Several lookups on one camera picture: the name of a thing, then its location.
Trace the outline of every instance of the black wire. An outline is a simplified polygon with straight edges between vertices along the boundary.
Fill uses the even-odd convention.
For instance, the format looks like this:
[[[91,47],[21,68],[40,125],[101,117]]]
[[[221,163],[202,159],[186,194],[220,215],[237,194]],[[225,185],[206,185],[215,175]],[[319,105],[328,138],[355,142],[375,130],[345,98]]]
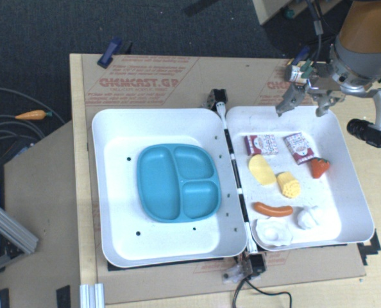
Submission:
[[[36,135],[38,135],[40,137],[40,139],[44,138],[44,134],[39,133],[37,129],[33,128],[32,126],[30,126],[30,125],[28,125],[26,123],[21,123],[21,122],[18,122],[18,121],[0,122],[0,126],[9,125],[9,124],[15,124],[15,125],[26,127],[29,130],[31,130],[32,132],[34,132]]]
[[[21,92],[18,92],[18,91],[15,91],[15,90],[12,90],[12,89],[7,89],[7,88],[1,88],[0,87],[0,91],[4,91],[4,92],[9,92],[10,94],[15,94],[15,95],[18,95],[18,96],[21,96],[21,97],[24,97],[30,101],[33,101],[34,103],[37,103],[39,104],[40,106],[46,108],[47,110],[49,110],[50,112],[52,112],[53,115],[55,115],[60,121],[62,124],[65,124],[65,121],[64,119],[62,119],[62,117],[56,113],[51,107],[45,105],[43,102],[35,99],[35,98],[32,98],[31,96],[27,95],[27,94],[23,94]]]
[[[325,37],[321,38],[322,44],[329,44],[332,43],[336,39],[336,36],[334,34],[327,35]],[[315,40],[310,40],[306,42],[306,45],[313,46],[314,44],[317,44],[319,42],[319,38],[316,38]]]
[[[314,8],[311,0],[306,0],[307,8],[309,9],[310,15],[313,18],[313,21],[320,21],[320,16]]]
[[[287,296],[289,296],[289,308],[292,308],[292,302],[293,302],[293,299],[292,299],[292,295],[291,295],[289,292],[287,292],[287,291],[282,291],[282,292],[276,292],[276,293],[269,293],[269,292],[265,292],[265,291],[262,291],[262,290],[258,289],[258,288],[255,287],[251,282],[249,282],[249,280],[246,279],[246,278],[245,278],[245,281],[246,281],[246,283],[249,284],[249,286],[250,286],[252,289],[258,291],[259,293],[262,293],[263,295],[269,295],[269,296],[275,296],[275,295],[287,295]]]
[[[315,66],[316,63],[318,62],[319,60],[319,57],[320,57],[320,51],[321,51],[321,34],[319,34],[317,36],[317,41],[318,41],[318,45],[317,45],[317,51],[316,51],[316,54],[315,54],[315,57],[313,58],[313,63],[312,63],[312,66]]]
[[[32,123],[31,121],[28,121],[28,120],[20,120],[20,121],[19,121],[19,120],[17,120],[17,119],[15,118],[14,115],[9,115],[9,114],[1,114],[1,115],[0,115],[0,118],[13,119],[13,120],[15,121],[15,124],[26,123],[26,124],[28,124],[31,128],[34,128],[36,132],[39,133],[38,136],[39,136],[41,139],[45,137],[44,132],[42,132],[42,130],[41,130],[39,127],[37,127],[34,123]]]
[[[319,0],[313,0],[313,3],[316,6],[316,10],[317,10],[317,13],[319,14],[319,18],[324,22],[324,24],[327,26],[327,28],[328,28],[328,30],[330,32],[332,32],[333,34],[337,35],[339,32],[336,31],[335,29],[333,29],[333,27],[331,27],[329,25],[329,23],[327,23],[324,15],[323,15],[323,12],[321,11]]]
[[[242,286],[243,284],[247,281],[247,278],[244,278],[242,279],[238,286],[236,287],[236,290],[235,290],[235,293],[233,294],[233,300],[232,300],[232,308],[236,308],[236,299],[237,299],[237,295],[239,294],[239,292],[241,291],[242,289]]]
[[[249,286],[256,290],[257,292],[263,294],[263,295],[268,295],[268,296],[276,296],[276,295],[287,295],[289,296],[289,308],[292,308],[292,303],[293,303],[293,299],[292,299],[292,295],[289,293],[289,292],[286,292],[286,291],[282,291],[282,292],[276,292],[276,293],[269,293],[269,292],[265,292],[265,291],[262,291],[260,289],[258,289],[257,287],[255,287],[249,280],[248,278],[244,278],[240,281],[240,283],[238,284],[238,286],[236,287],[236,290],[235,290],[235,293],[233,294],[233,300],[232,300],[232,308],[236,308],[236,300],[237,300],[237,296],[239,294],[239,292],[241,291],[242,289],[242,286],[245,284],[245,283],[248,283]]]
[[[0,141],[3,141],[5,139],[19,138],[19,137],[31,139],[32,141],[35,141],[35,142],[38,141],[38,140],[36,140],[36,138],[31,137],[31,136],[27,136],[27,135],[7,135],[7,136],[2,136],[2,137],[0,137]]]

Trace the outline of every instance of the blue divided plate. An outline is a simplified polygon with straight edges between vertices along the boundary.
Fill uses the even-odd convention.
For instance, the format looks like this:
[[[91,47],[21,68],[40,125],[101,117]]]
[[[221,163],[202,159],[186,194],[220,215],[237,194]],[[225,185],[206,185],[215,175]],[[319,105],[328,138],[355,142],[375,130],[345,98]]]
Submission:
[[[212,157],[188,144],[144,149],[137,162],[139,196],[146,213],[164,223],[183,223],[215,214],[221,187]]]

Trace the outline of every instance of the wooden table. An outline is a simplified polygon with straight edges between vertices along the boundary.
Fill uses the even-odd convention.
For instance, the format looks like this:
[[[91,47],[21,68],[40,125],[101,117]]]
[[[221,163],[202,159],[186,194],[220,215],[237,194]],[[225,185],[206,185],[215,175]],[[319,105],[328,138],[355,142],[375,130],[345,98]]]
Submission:
[[[70,56],[80,280],[82,284],[95,284],[98,282],[98,274],[94,242],[90,166],[89,153],[87,151],[88,130],[84,94],[84,77],[91,76],[91,74],[84,74],[83,58],[84,55],[79,54]],[[226,70],[221,69],[221,66],[232,64],[228,62],[235,62],[236,65],[243,64],[246,67],[256,67],[255,73],[262,72],[263,77],[266,77],[264,82],[268,81],[271,77],[270,74],[266,74],[268,64],[272,64],[270,69],[273,69],[275,65],[274,60],[253,60],[249,58],[244,60],[240,58],[235,60],[206,58],[206,60],[211,67],[212,78],[219,78],[219,75],[226,77],[224,75]],[[234,68],[228,70],[228,72],[233,72],[233,78],[238,77],[238,74],[244,76],[242,81],[249,83],[248,76],[251,73],[235,73]],[[381,149],[371,147],[346,133],[346,124],[352,118],[370,121],[375,119],[374,104],[370,99],[348,97],[345,102],[337,104],[337,106],[332,108],[332,111],[336,114],[341,124],[381,244]],[[266,288],[265,290],[289,291],[293,297],[294,307],[381,307],[381,251],[378,255],[368,257],[365,277],[293,284]],[[232,296],[233,291],[225,291],[204,295],[113,304],[107,305],[107,307],[231,307]],[[287,307],[288,302],[286,296],[258,296],[254,290],[249,289],[241,291],[237,305],[238,307],[257,307],[258,305]]]

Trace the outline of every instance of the toy sausage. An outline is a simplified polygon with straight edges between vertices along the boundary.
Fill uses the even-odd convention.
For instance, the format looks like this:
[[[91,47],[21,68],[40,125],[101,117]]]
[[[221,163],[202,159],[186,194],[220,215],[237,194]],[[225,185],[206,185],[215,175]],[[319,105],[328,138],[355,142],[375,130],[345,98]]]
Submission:
[[[257,212],[269,217],[284,217],[290,216],[293,213],[293,208],[290,205],[285,207],[270,207],[262,202],[256,202],[253,204],[253,208]]]

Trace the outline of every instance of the white toy garlic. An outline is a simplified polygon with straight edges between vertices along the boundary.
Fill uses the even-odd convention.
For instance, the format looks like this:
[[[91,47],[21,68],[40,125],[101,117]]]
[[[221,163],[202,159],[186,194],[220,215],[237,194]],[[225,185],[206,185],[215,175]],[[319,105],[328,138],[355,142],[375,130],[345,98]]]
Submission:
[[[298,214],[298,225],[302,229],[314,228],[320,225],[323,214],[323,210],[320,207],[304,207]]]

